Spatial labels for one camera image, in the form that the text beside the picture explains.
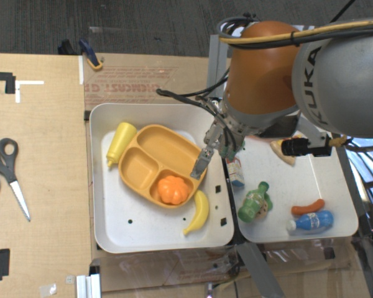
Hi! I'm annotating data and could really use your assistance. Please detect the orange divided plate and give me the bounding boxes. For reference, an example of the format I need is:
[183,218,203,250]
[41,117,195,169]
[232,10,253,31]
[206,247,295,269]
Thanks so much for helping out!
[117,124,208,209]

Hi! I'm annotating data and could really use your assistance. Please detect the black cylinder on white bracket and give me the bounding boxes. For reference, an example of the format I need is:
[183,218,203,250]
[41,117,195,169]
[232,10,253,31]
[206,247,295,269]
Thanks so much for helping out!
[281,116,333,158]

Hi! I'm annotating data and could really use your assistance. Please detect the yellow squeeze bottle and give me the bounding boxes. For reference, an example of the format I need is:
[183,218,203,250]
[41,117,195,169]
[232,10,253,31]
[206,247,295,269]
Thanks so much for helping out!
[106,122,138,168]

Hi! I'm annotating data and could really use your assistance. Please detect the brown cardboard board, red print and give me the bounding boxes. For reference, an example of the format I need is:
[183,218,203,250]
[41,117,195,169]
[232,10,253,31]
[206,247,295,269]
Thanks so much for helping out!
[83,53,371,293]

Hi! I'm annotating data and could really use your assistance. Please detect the thin black rod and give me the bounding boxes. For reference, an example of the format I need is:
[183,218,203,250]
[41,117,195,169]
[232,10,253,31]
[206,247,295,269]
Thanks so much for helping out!
[220,156,239,245]

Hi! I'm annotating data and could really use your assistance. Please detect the yellow banana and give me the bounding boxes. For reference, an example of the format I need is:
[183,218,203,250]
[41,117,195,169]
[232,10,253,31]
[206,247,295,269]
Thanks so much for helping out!
[182,189,210,236]

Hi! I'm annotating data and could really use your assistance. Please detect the white plastic tray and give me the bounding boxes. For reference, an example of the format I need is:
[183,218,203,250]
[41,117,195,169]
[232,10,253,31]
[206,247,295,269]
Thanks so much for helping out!
[226,133,359,244]
[89,102,235,254]

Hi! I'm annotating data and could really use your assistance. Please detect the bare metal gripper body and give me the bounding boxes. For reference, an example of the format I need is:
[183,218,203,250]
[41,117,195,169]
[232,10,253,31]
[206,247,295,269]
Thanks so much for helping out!
[204,116,246,152]

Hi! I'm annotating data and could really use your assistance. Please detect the white and blue carton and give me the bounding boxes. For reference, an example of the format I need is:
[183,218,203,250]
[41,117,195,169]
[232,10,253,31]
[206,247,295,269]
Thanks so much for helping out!
[225,157,246,188]

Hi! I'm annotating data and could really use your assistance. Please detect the orange sausage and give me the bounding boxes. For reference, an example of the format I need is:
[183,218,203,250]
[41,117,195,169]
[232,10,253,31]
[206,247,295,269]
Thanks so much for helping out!
[291,199,326,216]

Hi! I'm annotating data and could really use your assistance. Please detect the orange toy pumpkin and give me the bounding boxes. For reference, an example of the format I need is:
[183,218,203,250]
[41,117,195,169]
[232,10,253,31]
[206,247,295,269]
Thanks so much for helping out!
[157,175,190,205]

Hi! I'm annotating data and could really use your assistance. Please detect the green bottle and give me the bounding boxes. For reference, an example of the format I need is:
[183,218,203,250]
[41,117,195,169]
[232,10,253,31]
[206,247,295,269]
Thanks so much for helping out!
[237,181,270,224]

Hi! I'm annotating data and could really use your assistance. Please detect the grey-handled scissors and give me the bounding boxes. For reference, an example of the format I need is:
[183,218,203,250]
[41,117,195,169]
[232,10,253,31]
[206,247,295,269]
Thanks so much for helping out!
[0,137,31,222]

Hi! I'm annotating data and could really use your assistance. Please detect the blue bottle with white cap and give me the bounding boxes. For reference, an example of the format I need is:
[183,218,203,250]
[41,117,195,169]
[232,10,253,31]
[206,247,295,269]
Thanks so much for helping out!
[286,210,334,233]

